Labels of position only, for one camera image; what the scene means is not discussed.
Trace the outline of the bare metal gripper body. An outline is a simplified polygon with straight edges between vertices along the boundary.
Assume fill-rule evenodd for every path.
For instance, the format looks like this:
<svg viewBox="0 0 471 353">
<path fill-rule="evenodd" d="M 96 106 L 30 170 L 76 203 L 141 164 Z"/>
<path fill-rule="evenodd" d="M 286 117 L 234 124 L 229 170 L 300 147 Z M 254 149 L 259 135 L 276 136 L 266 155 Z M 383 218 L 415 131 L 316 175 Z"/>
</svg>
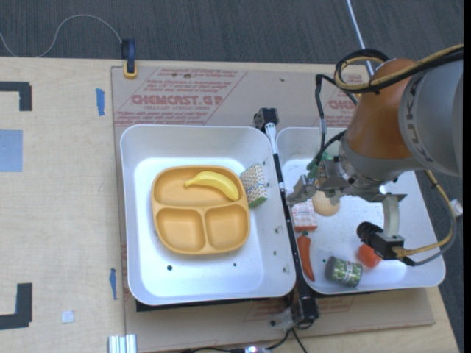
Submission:
<svg viewBox="0 0 471 353">
<path fill-rule="evenodd" d="M 374 179 L 364 176 L 342 157 L 323 160 L 318 167 L 314 186 L 325 193 L 381 197 L 380 188 L 388 182 L 396 182 L 398 175 L 386 179 Z"/>
</svg>

